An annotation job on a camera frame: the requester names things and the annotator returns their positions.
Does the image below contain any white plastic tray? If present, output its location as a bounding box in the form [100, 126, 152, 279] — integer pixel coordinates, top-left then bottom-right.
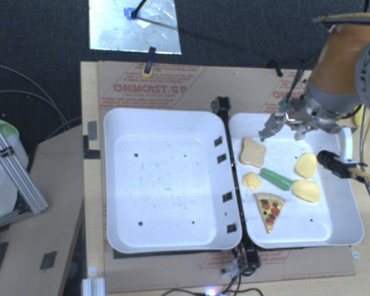
[228, 112, 364, 249]
[102, 107, 243, 255]

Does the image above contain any small yellow biscuit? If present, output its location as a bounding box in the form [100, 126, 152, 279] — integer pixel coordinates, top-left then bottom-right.
[242, 171, 261, 191]

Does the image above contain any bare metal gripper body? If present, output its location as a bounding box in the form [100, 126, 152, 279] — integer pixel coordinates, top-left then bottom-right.
[285, 94, 345, 134]

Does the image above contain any brown cardboard board red print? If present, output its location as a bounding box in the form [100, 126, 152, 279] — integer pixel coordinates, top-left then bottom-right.
[96, 60, 356, 295]

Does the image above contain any black cylinder on white bracket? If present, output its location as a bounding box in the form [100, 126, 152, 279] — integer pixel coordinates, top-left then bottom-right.
[316, 126, 358, 179]

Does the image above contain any yellow potato chip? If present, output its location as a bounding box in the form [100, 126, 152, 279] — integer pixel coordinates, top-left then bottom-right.
[294, 152, 318, 179]
[291, 179, 321, 204]

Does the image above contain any pizza slice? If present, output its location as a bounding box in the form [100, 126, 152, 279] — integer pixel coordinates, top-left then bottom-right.
[254, 192, 287, 234]

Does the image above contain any tan bread slice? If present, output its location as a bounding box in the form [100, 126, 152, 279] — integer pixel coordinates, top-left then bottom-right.
[239, 137, 267, 168]

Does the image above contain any green toy vegetable stick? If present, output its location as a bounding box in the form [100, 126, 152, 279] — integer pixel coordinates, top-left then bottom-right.
[259, 167, 294, 192]

